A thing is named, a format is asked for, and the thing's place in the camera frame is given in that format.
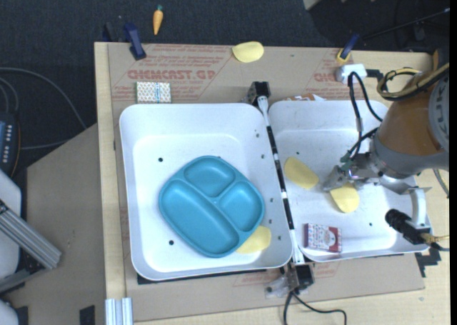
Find orange toy carrot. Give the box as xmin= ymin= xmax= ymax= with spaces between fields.
xmin=152 ymin=4 xmax=164 ymax=36

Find brown cardboard board red print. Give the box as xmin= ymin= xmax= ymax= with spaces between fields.
xmin=106 ymin=42 xmax=426 ymax=323

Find thin black and white rod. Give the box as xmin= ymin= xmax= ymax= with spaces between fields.
xmin=257 ymin=95 xmax=300 ymax=264

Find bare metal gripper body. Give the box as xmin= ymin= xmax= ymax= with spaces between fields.
xmin=341 ymin=151 xmax=386 ymax=184

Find yellow potato chip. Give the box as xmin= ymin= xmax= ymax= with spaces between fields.
xmin=328 ymin=183 xmax=361 ymax=214
xmin=235 ymin=225 xmax=273 ymax=255
xmin=283 ymin=156 xmax=320 ymax=191
xmin=231 ymin=41 xmax=266 ymax=64

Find brown and white packet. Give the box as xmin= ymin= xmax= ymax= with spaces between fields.
xmin=284 ymin=93 xmax=326 ymax=102

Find white patterned flat packet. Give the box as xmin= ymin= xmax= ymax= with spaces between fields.
xmin=135 ymin=81 xmax=173 ymax=104

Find red and white carton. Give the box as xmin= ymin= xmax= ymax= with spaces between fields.
xmin=303 ymin=222 xmax=343 ymax=254

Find white plastic tray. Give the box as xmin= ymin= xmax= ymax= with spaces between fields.
xmin=267 ymin=99 xmax=432 ymax=264
xmin=119 ymin=102 xmax=295 ymax=282

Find black cylinder on white bracket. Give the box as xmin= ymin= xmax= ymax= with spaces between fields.
xmin=384 ymin=187 xmax=433 ymax=246

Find blue divided plate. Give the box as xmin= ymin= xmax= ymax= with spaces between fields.
xmin=158 ymin=154 xmax=266 ymax=259

